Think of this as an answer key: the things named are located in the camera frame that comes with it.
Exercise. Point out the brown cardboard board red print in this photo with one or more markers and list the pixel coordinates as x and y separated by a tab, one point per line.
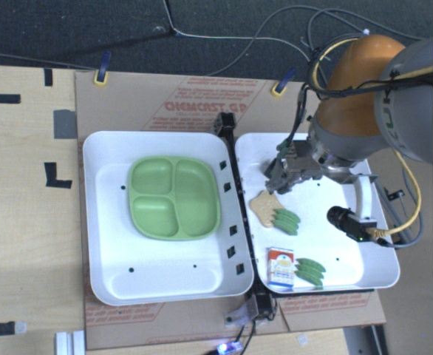
135	98

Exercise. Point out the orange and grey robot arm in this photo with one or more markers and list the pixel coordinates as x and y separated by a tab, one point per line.
353	98

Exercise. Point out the green pea pods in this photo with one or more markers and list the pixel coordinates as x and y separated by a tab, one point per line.
286	221
309	271

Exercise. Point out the black cylinder on white bracket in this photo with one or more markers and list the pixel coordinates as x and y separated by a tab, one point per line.
349	220

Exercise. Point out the white plastic tray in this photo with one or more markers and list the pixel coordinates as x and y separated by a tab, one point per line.
157	268
331	264

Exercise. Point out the green divided plate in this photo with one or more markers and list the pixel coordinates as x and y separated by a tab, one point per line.
194	198

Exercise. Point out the red and white carton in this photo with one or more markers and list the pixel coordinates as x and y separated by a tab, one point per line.
281	268

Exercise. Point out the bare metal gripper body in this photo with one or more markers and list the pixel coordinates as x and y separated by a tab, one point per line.
305	163

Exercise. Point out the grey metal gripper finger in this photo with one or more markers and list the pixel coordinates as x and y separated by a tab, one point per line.
273	178
289	186

